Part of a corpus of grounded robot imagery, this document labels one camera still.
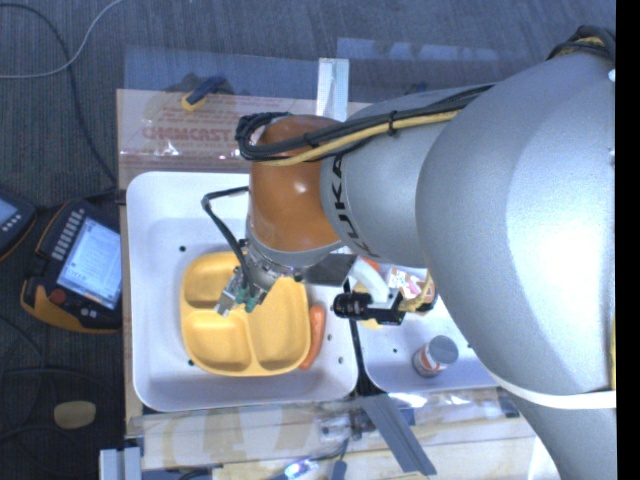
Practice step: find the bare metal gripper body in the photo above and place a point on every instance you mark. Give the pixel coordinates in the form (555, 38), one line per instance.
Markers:
(262, 272)

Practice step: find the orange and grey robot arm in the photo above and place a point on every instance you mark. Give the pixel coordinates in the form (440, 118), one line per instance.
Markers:
(490, 228)

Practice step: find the orange carrot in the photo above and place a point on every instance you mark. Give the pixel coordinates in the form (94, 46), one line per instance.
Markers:
(316, 328)

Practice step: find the yellow divided plate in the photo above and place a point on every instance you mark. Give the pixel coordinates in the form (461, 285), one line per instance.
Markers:
(220, 340)

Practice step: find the yellow banana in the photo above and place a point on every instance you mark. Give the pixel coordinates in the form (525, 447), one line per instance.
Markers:
(373, 324)

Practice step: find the white plastic tray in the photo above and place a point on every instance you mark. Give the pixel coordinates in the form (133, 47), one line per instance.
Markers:
(390, 370)
(150, 368)

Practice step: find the colourful printed carton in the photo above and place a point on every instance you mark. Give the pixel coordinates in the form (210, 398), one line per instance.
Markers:
(411, 282)

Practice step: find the orange and white can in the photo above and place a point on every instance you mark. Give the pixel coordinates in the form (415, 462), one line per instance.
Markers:
(436, 355)

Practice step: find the brown cardboard board red print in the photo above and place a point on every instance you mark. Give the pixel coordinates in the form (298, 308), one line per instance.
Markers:
(134, 128)

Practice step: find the beige oval object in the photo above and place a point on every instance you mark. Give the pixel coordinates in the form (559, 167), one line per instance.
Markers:
(75, 414)

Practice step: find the black cylinder on white bracket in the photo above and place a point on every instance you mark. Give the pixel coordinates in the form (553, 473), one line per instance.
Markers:
(356, 305)

